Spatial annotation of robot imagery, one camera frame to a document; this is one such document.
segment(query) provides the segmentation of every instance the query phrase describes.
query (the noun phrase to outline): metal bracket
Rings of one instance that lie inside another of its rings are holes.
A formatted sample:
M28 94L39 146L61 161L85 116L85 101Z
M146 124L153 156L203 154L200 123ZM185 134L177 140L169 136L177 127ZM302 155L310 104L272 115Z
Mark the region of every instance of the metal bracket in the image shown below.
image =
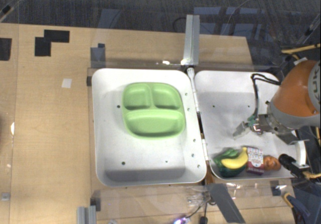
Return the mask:
M181 65L198 65L200 53L200 16L187 15L184 56Z
M96 206L77 208L77 224L97 224Z

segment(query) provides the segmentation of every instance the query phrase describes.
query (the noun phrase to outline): banana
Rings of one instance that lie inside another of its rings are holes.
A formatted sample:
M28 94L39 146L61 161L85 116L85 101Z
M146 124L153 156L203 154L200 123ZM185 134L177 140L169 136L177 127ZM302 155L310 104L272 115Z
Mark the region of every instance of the banana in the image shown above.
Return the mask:
M247 161L248 161L249 157L247 156L246 153L246 147L242 148L242 152L240 153L240 155L234 159L223 159L221 160L221 163L229 169L235 170L238 168L241 168L242 166L244 166Z

